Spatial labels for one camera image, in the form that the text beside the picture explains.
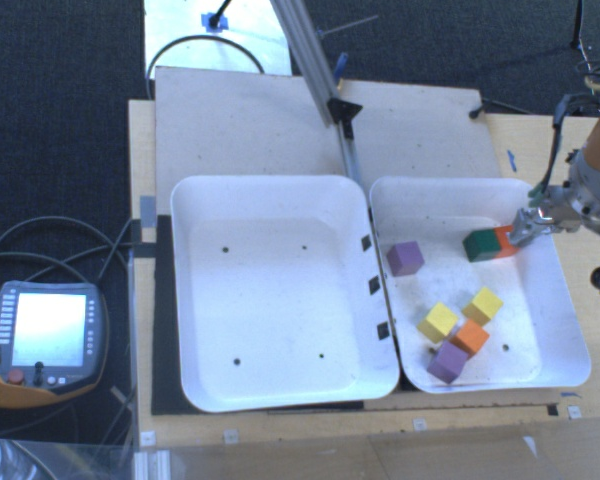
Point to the purple cube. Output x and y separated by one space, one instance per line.
447 362
405 258

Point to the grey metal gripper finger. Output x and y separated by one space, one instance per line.
541 224
520 229

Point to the green cube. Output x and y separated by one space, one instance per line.
481 245

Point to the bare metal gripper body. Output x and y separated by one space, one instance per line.
577 215

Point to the orange cube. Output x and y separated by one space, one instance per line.
504 246
470 338

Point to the white plastic tray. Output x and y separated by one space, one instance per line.
280 293
530 318

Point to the yellow cube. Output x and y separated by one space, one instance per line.
483 306
437 322

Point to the pale flat board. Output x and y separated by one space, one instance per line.
260 128

